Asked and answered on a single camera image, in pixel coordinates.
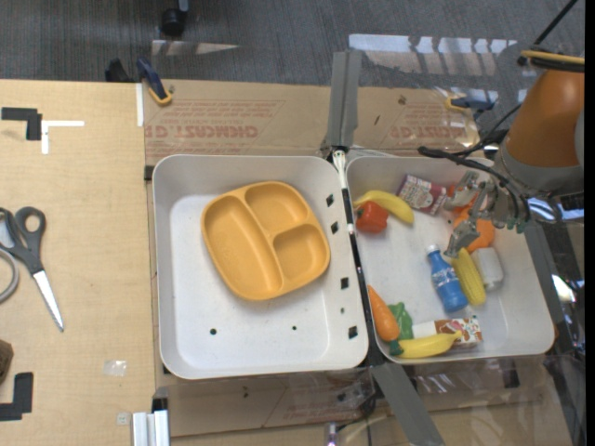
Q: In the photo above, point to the red bell pepper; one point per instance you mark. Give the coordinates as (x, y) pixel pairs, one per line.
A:
(371, 219)

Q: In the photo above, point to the yellow corn cob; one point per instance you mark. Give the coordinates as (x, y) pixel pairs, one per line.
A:
(469, 277)

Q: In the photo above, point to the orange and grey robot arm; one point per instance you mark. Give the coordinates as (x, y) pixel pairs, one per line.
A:
(544, 114)

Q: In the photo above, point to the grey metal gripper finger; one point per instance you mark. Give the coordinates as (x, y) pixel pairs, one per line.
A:
(465, 188)
(461, 240)

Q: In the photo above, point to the black office chair base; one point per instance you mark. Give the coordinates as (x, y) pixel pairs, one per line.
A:
(173, 20)

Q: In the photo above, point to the yellow banana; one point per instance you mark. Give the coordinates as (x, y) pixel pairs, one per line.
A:
(390, 201)
(427, 345)

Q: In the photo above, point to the orange divided plate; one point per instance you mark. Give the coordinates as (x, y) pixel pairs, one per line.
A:
(241, 244)

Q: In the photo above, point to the orange fruit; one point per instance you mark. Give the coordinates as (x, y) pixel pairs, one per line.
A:
(485, 232)

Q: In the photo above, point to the blue bottle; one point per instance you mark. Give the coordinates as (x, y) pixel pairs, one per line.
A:
(446, 281)

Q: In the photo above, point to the pink and white carton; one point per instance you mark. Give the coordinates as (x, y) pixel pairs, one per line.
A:
(420, 194)

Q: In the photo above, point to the green lettuce leaf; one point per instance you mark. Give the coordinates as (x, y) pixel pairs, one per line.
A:
(403, 316)

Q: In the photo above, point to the white and brown carton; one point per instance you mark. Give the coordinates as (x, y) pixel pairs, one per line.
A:
(467, 330)

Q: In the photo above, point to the white can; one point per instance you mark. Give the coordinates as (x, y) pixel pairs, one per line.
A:
(489, 267)

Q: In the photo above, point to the white plastic tray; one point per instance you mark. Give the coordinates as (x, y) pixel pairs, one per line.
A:
(260, 337)
(409, 267)

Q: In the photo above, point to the orange carrot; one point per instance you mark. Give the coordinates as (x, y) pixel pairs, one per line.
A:
(383, 316)

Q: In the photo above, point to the brown cardboard board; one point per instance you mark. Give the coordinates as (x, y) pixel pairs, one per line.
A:
(241, 123)

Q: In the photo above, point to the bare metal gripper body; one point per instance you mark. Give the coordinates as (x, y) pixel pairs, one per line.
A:
(504, 205)

